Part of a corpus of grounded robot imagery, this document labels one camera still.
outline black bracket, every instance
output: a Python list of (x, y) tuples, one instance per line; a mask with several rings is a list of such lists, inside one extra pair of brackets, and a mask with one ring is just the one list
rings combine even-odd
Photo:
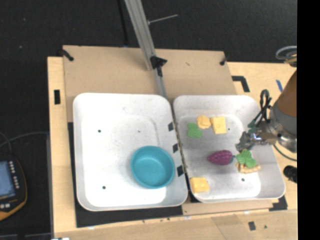
[(158, 76), (159, 77), (162, 77), (162, 70), (161, 70), (161, 67), (167, 63), (167, 60), (164, 59), (164, 58), (159, 58), (159, 57), (156, 57), (156, 56), (152, 56), (150, 58), (150, 62), (151, 62), (151, 65), (152, 65), (152, 68), (158, 73)]

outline teal bowl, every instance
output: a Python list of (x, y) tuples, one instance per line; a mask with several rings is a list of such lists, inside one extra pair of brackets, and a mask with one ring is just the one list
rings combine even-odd
[(157, 146), (143, 146), (131, 158), (134, 179), (149, 189), (159, 189), (171, 183), (175, 176), (172, 157)]

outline yellow and black device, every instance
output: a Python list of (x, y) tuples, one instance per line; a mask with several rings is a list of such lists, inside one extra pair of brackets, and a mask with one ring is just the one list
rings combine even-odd
[(21, 209), (26, 201), (26, 178), (19, 161), (11, 155), (0, 158), (0, 221)]

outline wire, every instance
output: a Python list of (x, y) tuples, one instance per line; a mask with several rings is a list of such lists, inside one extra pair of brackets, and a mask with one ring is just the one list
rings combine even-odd
[(284, 153), (282, 153), (282, 152), (280, 151), (280, 149), (279, 149), (276, 145), (273, 145), (273, 146), (274, 146), (274, 148), (276, 149), (276, 151), (278, 151), (278, 152), (280, 153), (280, 155), (284, 156), (285, 158), (287, 158), (287, 159), (289, 159), (289, 160), (291, 160), (291, 161), (297, 162), (297, 159), (294, 159), (294, 158), (291, 158), (291, 157), (285, 155)]
[(5, 140), (6, 140), (5, 144), (8, 143), (10, 154), (12, 154), (12, 146), (11, 146), (10, 140), (9, 140), (8, 137), (7, 137), (4, 133), (2, 133), (1, 131), (0, 131), (0, 135), (5, 138)]
[(8, 139), (7, 137), (5, 137), (6, 139), (6, 142), (0, 144), (0, 148), (3, 147), (4, 145), (6, 144), (9, 144), (10, 145), (10, 149), (12, 150), (12, 146), (11, 146), (11, 142), (17, 140), (17, 139), (20, 139), (20, 138), (23, 138), (23, 137), (26, 137), (26, 136), (31, 136), (31, 135), (49, 135), (49, 133), (47, 131), (34, 131), (34, 132), (29, 132), (29, 133), (24, 133), (24, 134), (21, 134), (21, 135), (18, 135), (16, 137), (13, 137), (11, 139)]

